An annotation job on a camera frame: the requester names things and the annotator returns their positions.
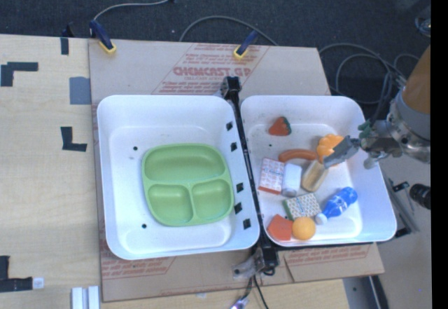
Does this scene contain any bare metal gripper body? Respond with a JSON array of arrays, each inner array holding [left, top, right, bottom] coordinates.
[[359, 120, 431, 170]]

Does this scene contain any orange lobed toy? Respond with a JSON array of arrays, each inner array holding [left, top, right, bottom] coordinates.
[[316, 134, 346, 165]]

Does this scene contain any clear yellowish plastic bottle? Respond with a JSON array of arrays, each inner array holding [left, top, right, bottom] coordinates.
[[300, 159, 330, 193]]

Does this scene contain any orange toy sausage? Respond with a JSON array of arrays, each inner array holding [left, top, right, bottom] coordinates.
[[278, 149, 319, 163]]

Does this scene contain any blue bottle with white cap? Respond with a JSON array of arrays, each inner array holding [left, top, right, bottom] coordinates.
[[314, 186, 359, 226]]

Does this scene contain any white plastic tray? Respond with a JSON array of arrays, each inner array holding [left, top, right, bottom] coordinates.
[[96, 94, 261, 261], [239, 95, 398, 248]]

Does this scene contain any green and white patterned packet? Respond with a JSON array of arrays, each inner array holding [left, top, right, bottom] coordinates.
[[282, 192, 322, 221]]

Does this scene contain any red toy strawberry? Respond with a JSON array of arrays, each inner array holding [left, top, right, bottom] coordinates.
[[268, 116, 293, 137]]

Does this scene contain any orange and white carton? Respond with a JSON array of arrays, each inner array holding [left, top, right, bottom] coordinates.
[[258, 157, 286, 195]]

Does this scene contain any orange ball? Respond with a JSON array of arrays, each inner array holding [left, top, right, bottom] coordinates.
[[291, 217, 317, 241]]

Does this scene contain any thin black rod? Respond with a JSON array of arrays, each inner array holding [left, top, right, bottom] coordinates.
[[230, 96, 270, 249]]

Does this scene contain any orange wedge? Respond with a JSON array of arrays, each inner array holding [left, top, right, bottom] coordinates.
[[267, 214, 294, 242]]

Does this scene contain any green divided plate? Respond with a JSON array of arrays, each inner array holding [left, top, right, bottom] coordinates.
[[141, 143, 235, 228]]

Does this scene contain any brown cardboard board red print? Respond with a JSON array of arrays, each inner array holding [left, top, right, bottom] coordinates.
[[87, 38, 385, 303]]

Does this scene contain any black cylinder on white bracket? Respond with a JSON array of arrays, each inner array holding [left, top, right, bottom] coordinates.
[[408, 182, 432, 211]]

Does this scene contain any black block with wires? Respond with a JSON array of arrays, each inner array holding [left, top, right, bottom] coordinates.
[[256, 246, 281, 275], [220, 76, 243, 101]]

